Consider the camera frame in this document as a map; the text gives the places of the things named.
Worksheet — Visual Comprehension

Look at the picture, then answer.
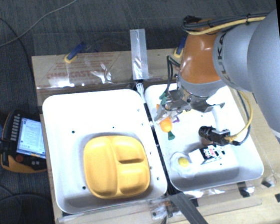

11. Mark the white fried egg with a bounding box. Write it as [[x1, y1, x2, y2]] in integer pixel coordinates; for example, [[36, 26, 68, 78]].
[[169, 150, 196, 179]]

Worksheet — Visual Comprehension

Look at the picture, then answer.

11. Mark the white plastic tray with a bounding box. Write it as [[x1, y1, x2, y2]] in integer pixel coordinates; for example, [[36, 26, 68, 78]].
[[143, 73, 267, 196], [40, 83, 171, 217]]

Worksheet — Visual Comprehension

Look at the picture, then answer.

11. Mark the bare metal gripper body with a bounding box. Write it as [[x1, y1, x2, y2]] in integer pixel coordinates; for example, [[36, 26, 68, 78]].
[[164, 87, 212, 118]]

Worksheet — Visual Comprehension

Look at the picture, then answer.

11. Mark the yellow divided plate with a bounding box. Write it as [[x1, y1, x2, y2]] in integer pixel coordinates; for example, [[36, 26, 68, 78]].
[[80, 130, 154, 203]]

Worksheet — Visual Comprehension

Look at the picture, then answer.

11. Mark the white printed carton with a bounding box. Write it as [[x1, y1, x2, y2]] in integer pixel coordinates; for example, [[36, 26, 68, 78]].
[[187, 143, 228, 167]]

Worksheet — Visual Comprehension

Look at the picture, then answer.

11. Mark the orange carrot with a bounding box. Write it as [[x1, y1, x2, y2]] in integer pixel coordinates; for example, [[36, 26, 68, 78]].
[[155, 102, 176, 142]]

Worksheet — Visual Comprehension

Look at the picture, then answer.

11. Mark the brown cardboard board red print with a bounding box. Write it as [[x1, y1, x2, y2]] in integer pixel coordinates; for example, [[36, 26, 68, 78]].
[[31, 27, 280, 224]]

